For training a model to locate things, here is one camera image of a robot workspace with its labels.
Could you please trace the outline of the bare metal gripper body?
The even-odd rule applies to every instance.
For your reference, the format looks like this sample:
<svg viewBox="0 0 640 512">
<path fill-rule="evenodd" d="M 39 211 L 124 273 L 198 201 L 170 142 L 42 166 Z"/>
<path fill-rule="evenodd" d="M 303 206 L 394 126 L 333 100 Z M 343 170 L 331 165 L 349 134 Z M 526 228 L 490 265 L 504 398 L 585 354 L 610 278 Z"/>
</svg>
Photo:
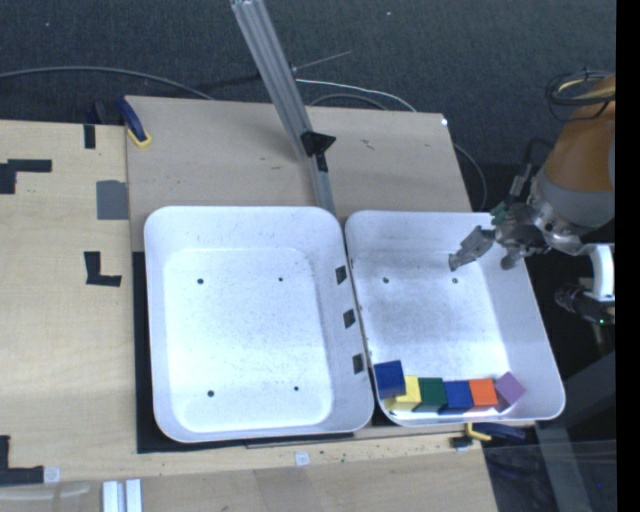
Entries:
<svg viewBox="0 0 640 512">
<path fill-rule="evenodd" d="M 499 203 L 492 209 L 494 239 L 512 255 L 533 255 L 555 249 L 577 255 L 584 229 L 557 214 L 551 205 Z"/>
</svg>

